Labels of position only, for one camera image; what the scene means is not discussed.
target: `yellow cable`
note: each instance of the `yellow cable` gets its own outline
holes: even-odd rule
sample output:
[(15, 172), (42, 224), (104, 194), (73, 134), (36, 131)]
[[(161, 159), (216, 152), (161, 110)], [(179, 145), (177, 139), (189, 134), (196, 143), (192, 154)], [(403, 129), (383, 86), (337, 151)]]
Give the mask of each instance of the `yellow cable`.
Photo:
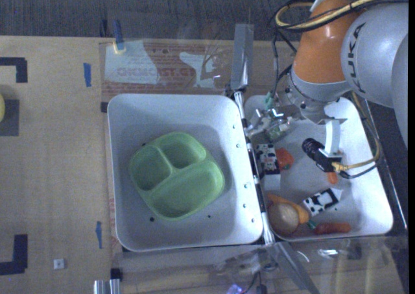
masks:
[(317, 18), (317, 19), (312, 20), (312, 21), (306, 21), (304, 23), (301, 23), (301, 24), (294, 25), (294, 26), (290, 27), (290, 24), (282, 22), (280, 20), (280, 16), (282, 15), (282, 13), (284, 13), (288, 9), (296, 7), (296, 6), (310, 6), (310, 5), (312, 5), (312, 3), (310, 3), (310, 2), (293, 3), (291, 5), (287, 5), (287, 6), (282, 7), (277, 12), (277, 14), (275, 16), (275, 20), (276, 20), (276, 24), (280, 27), (287, 27), (287, 29), (290, 29), (290, 30), (301, 30), (301, 29), (305, 29), (305, 28), (308, 28), (308, 27), (313, 27), (313, 26), (318, 25), (320, 23), (325, 23), (327, 21), (330, 21), (333, 18), (335, 18), (335, 17), (337, 17), (337, 16), (339, 16), (339, 15), (341, 15), (341, 14), (347, 12), (347, 11), (350, 11), (351, 9), (357, 8), (357, 7), (359, 7), (363, 4), (366, 4), (366, 3), (369, 3), (369, 2), (372, 2), (372, 1), (375, 1), (375, 0), (357, 0), (357, 1), (352, 2), (352, 3), (350, 3), (346, 6), (343, 6), (342, 8), (339, 8), (339, 9), (333, 11), (333, 12), (330, 12), (327, 15), (324, 15), (320, 18)]
[[(369, 121), (369, 119), (364, 115), (364, 110), (362, 108), (362, 104), (360, 103), (359, 99), (357, 98), (356, 93), (352, 92), (351, 94), (353, 96), (353, 100), (355, 101), (355, 104), (356, 104), (357, 108), (359, 109), (360, 113), (364, 116), (367, 124), (370, 125), (370, 128), (373, 130), (373, 134), (374, 134), (375, 133), (374, 127), (373, 127), (372, 123)], [(377, 139), (377, 136), (373, 136), (373, 137), (374, 137), (375, 144), (376, 144), (376, 153), (375, 153), (375, 155), (373, 156), (372, 159), (369, 159), (365, 162), (359, 162), (359, 163), (353, 164), (353, 165), (343, 165), (339, 162), (333, 162), (333, 163), (331, 163), (331, 165), (335, 168), (335, 171), (347, 171), (347, 170), (352, 169), (352, 168), (358, 168), (358, 167), (368, 165), (372, 162), (376, 162), (379, 159), (379, 157), (381, 156), (381, 144), (379, 143), (379, 140)]]

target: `green bowl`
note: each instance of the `green bowl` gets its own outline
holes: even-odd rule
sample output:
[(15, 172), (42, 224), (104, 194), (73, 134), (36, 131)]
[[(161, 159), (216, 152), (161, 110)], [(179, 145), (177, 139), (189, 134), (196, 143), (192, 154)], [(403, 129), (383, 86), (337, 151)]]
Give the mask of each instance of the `green bowl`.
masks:
[(128, 172), (148, 207), (169, 221), (205, 208), (224, 189), (224, 175), (215, 159), (184, 132), (171, 132), (140, 148)]

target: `green divided plate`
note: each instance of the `green divided plate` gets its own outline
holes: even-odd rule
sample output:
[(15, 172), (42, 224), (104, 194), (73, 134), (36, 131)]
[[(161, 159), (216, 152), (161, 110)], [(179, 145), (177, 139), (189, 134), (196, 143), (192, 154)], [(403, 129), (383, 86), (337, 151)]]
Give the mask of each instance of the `green divided plate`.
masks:
[(184, 132), (171, 132), (140, 148), (128, 172), (148, 207), (170, 221), (203, 209), (224, 189), (224, 175), (215, 159)]

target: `orange object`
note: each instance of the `orange object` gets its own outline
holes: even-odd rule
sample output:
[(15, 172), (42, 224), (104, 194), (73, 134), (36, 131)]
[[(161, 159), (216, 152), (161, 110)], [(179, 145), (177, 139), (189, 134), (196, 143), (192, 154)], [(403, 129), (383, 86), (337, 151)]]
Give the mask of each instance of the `orange object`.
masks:
[(327, 179), (331, 184), (336, 184), (338, 182), (338, 177), (336, 172), (328, 172)]
[[(349, 3), (350, 0), (325, 0), (314, 9), (310, 17)], [(292, 65), (295, 74), (305, 82), (318, 84), (345, 80), (340, 52), (344, 36), (358, 16), (358, 13), (351, 12), (315, 30), (303, 33)]]
[(320, 223), (313, 229), (313, 232), (317, 235), (321, 234), (335, 234), (335, 233), (348, 233), (351, 230), (349, 223)]
[(289, 200), (287, 200), (283, 197), (274, 195), (273, 193), (267, 193), (267, 197), (271, 201), (271, 203), (273, 203), (273, 204), (279, 204), (279, 203), (289, 204), (293, 208), (295, 208), (296, 211), (298, 212), (298, 220), (299, 220), (300, 224), (304, 224), (304, 223), (308, 222), (308, 220), (310, 220), (309, 213), (304, 208), (302, 208), (300, 205), (298, 205), (294, 202), (291, 202), (291, 201), (289, 201)]
[(294, 163), (294, 157), (285, 148), (280, 148), (275, 151), (277, 162), (280, 170), (290, 169)]

